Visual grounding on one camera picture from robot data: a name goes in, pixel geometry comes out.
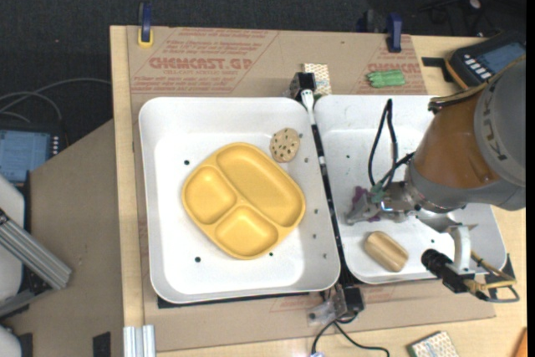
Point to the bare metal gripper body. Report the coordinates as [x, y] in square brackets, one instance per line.
[403, 202]

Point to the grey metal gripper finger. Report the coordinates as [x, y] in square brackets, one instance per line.
[383, 217]
[356, 215]

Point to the purple toy grapes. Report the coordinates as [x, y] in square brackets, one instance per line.
[359, 194]

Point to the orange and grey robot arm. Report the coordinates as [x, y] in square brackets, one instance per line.
[464, 146]

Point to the tan toy bread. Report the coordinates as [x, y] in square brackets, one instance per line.
[385, 251]

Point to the thin black and white rod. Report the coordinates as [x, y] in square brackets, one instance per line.
[321, 156]

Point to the white plastic tray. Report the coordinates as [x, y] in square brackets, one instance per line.
[351, 138]
[175, 196]

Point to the tan chocolate chip biscuit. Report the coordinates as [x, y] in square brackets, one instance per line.
[285, 144]

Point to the yellow divided plate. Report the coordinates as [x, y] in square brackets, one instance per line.
[244, 198]

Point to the green toy vegetable bundle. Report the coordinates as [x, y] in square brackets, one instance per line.
[385, 78]

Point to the patterned white packet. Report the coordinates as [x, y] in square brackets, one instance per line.
[322, 75]
[434, 345]

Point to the brown cardboard board, red print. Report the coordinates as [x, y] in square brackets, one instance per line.
[200, 67]

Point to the black cylinder on white bracket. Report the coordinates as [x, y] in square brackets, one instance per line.
[459, 246]

